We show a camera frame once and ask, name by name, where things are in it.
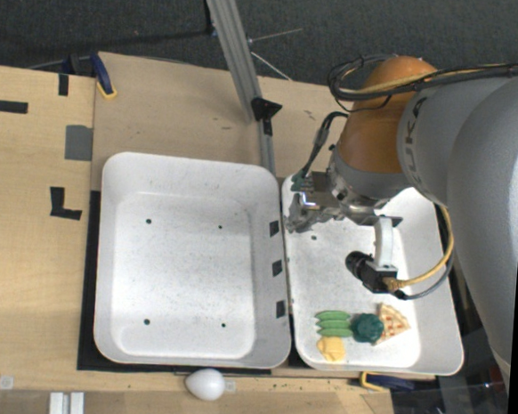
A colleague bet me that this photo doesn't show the green pea pods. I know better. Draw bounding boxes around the green pea pods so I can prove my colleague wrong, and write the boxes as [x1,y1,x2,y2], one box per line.
[312,308,355,340]

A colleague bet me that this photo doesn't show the yellow corn piece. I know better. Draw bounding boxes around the yellow corn piece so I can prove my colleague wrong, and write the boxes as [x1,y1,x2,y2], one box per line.
[314,335,349,364]

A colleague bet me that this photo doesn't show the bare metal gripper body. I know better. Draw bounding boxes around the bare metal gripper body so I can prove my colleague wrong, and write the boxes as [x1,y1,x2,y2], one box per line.
[294,169,394,229]

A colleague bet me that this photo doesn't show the dark green broccoli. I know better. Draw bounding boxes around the dark green broccoli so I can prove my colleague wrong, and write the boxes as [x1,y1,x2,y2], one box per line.
[348,312,387,346]

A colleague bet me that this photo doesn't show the white plastic tray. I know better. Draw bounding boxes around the white plastic tray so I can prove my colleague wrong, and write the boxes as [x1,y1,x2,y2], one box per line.
[266,172,479,383]
[87,150,307,378]

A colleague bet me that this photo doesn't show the white egg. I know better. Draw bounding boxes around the white egg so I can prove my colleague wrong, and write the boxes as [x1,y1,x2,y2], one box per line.
[182,366,228,403]

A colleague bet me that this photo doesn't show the pizza slice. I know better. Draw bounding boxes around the pizza slice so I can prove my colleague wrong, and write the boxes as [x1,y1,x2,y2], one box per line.
[372,302,415,349]

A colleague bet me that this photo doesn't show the black cylinder on white bracket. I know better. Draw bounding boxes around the black cylinder on white bracket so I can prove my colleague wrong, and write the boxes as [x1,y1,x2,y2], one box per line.
[343,211,405,296]

